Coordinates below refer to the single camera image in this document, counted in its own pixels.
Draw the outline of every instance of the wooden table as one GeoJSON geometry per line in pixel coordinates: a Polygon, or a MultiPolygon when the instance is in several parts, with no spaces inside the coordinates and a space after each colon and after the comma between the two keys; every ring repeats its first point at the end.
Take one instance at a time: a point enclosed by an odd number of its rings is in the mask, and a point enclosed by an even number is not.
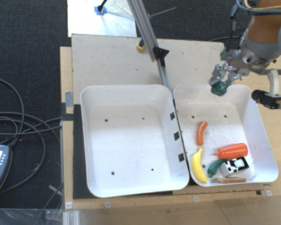
{"type": "MultiPolygon", "coordinates": [[[[137,41],[137,38],[73,35],[72,47],[60,48],[62,103],[66,101],[67,92],[73,92],[74,104],[79,104],[80,92],[84,87],[125,84],[122,81],[123,77],[127,76],[137,76],[137,79],[128,79],[126,84],[160,83],[157,65],[152,63],[146,52],[140,53],[136,50],[137,41]]],[[[179,84],[207,83],[207,78],[211,76],[214,65],[221,63],[219,61],[219,53],[223,49],[221,43],[168,39],[159,39],[158,42],[160,47],[170,50],[166,57],[166,66],[171,91],[179,84]]],[[[281,68],[281,57],[270,68],[281,68]]],[[[281,93],[281,76],[279,78],[281,93]]],[[[236,83],[244,84],[252,90],[269,90],[267,77],[253,73],[236,83]]],[[[177,220],[179,216],[186,214],[193,216],[191,218],[186,216],[189,220],[186,219],[183,222],[201,221],[202,224],[207,224],[206,221],[210,221],[212,218],[213,224],[229,224],[229,222],[231,224],[235,216],[229,218],[229,214],[233,214],[233,212],[238,214],[238,211],[246,213],[244,210],[247,211],[247,205],[252,203],[257,204],[254,208],[250,208],[252,210],[279,209],[281,213],[281,110],[269,110],[259,105],[259,111],[279,168],[279,177],[275,182],[220,187],[188,186],[167,196],[130,196],[107,199],[73,199],[73,121],[64,120],[62,149],[66,208],[92,209],[88,214],[96,221],[94,224],[108,224],[109,219],[114,222],[113,224],[130,224],[131,222],[126,221],[125,223],[125,219],[123,220],[126,216],[133,219],[138,218],[133,224],[148,224],[147,222],[152,219],[158,223],[164,223],[165,217],[168,217],[166,220],[168,224],[175,224],[179,220],[177,220]],[[265,190],[270,190],[273,196],[266,196],[265,190]],[[233,205],[237,205],[235,210],[232,209],[233,205]]],[[[66,107],[66,112],[73,113],[73,107],[66,107]]],[[[264,220],[263,216],[256,215],[255,217],[259,219],[256,220],[257,222],[264,220]]],[[[87,221],[89,217],[85,215],[82,219],[87,221]]]]}

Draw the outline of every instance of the black floor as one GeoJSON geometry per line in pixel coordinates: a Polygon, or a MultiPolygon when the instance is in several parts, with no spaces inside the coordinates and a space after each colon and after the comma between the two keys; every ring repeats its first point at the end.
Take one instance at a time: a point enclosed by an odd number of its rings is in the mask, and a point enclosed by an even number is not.
{"type": "MultiPolygon", "coordinates": [[[[144,3],[151,15],[177,7],[151,19],[158,38],[210,40],[229,35],[229,13],[235,0],[144,0],[144,3]]],[[[248,16],[239,12],[237,21],[238,36],[244,31],[248,16]]],[[[61,115],[60,46],[70,46],[67,0],[0,0],[0,79],[18,90],[26,114],[42,120],[61,115]]],[[[21,112],[16,95],[2,83],[0,112],[21,112]]],[[[8,122],[0,124],[0,131],[13,130],[8,122]]],[[[56,188],[60,185],[59,143],[50,133],[43,137],[44,164],[26,183],[0,194],[0,208],[42,208],[53,194],[49,185],[56,188]]],[[[4,139],[5,136],[0,136],[0,142],[4,139]]],[[[37,135],[21,137],[13,149],[12,166],[2,190],[28,177],[41,161],[42,152],[37,135]]],[[[48,208],[56,208],[59,201],[57,195],[48,208]]]]}

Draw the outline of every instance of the red bottle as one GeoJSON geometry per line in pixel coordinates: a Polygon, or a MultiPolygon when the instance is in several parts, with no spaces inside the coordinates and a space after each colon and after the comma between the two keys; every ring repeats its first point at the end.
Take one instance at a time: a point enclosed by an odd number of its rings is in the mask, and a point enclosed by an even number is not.
{"type": "Polygon", "coordinates": [[[218,156],[219,159],[241,158],[248,155],[248,147],[244,143],[237,143],[219,148],[214,155],[218,156]]]}

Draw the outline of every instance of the robotic arm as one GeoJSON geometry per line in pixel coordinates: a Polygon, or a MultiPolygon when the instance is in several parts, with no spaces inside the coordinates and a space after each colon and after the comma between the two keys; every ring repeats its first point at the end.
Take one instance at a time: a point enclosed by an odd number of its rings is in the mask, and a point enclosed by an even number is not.
{"type": "Polygon", "coordinates": [[[240,48],[230,50],[228,45],[221,53],[224,64],[217,64],[208,80],[212,86],[211,92],[223,96],[236,79],[248,76],[250,72],[267,75],[270,91],[256,90],[252,98],[268,108],[281,109],[278,78],[281,69],[267,69],[281,55],[281,0],[259,0],[256,7],[252,7],[249,0],[237,0],[231,11],[231,19],[234,19],[238,9],[252,16],[242,36],[240,48]],[[223,82],[227,72],[228,78],[223,82]]]}

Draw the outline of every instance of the blue clamp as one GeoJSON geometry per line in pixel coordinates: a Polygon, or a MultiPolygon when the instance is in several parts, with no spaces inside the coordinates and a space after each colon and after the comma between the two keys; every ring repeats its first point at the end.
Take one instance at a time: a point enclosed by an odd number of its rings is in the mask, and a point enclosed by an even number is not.
{"type": "Polygon", "coordinates": [[[102,12],[99,12],[98,7],[99,7],[99,6],[94,7],[94,8],[95,8],[95,13],[96,13],[97,15],[103,16],[104,14],[107,14],[107,8],[106,8],[106,7],[103,7],[103,8],[102,8],[102,12]]]}

